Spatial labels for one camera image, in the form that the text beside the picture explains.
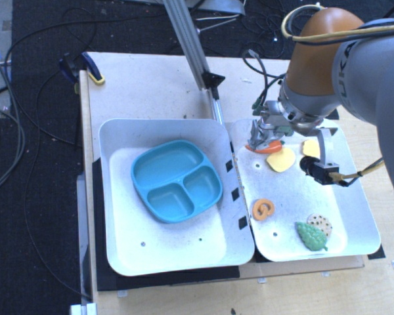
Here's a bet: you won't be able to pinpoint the small yellow chip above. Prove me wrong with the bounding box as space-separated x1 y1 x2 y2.
302 138 321 159

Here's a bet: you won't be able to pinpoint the green grapes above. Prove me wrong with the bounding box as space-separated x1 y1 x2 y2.
295 221 329 252

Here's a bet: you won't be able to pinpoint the white plastic tray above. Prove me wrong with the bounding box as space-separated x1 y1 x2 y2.
229 117 382 263
98 117 255 277

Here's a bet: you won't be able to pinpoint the thin black and white rod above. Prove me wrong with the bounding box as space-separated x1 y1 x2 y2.
211 89 254 241

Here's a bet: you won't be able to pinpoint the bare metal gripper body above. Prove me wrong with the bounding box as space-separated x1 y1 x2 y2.
255 99 325 137

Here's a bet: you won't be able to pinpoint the orange carrot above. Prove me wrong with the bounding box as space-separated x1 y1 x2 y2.
245 139 285 154

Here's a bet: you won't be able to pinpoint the large yellow chip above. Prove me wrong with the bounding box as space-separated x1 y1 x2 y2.
266 146 297 173

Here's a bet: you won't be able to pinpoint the orange pretzel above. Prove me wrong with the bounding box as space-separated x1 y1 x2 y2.
252 198 276 222

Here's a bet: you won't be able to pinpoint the blue divided plate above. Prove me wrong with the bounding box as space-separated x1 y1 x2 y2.
130 139 224 224

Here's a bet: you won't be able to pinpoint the black cylinder on white bracket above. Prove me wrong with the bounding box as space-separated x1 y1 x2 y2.
299 127 341 186

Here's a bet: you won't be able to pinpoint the pale biscuit with dark dots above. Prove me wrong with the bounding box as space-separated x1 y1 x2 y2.
306 213 333 239

